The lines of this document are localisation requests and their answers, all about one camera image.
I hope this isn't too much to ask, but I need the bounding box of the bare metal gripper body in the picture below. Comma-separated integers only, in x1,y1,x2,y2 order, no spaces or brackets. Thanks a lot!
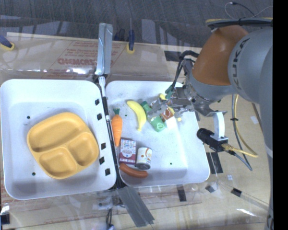
168,86,215,117

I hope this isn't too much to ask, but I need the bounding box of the green bottle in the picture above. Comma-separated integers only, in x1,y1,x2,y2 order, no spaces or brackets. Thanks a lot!
140,101,168,133

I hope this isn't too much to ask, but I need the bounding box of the yellow banana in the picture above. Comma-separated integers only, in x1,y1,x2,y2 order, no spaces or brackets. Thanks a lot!
126,100,147,132

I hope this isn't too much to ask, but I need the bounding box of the white and brown carton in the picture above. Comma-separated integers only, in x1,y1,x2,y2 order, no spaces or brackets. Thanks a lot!
160,106,178,129

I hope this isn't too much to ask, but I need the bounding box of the orange carrot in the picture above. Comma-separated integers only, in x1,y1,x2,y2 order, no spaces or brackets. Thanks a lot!
111,108,123,148

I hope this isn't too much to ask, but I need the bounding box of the white plastic tray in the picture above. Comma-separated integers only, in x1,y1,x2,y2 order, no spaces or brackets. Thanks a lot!
105,80,211,189
0,78,118,201

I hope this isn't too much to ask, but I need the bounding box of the white and orange can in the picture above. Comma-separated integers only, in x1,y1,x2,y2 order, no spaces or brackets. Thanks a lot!
135,147,153,171

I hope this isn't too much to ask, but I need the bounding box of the dark red and white carton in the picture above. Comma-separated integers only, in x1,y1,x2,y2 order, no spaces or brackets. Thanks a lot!
119,138,137,165

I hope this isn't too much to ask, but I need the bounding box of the orange-red sausage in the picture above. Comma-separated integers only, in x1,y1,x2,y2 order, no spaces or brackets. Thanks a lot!
119,162,149,179

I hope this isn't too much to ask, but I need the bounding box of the yellow divided plate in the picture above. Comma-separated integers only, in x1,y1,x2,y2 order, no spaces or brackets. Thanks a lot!
26,112,100,180

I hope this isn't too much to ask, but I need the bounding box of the brown cardboard board, red print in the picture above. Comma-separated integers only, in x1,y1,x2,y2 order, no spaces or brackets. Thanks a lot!
0,32,203,225

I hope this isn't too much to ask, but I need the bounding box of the black cylinder on white bracket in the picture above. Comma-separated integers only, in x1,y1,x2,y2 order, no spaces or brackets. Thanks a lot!
196,111,229,152

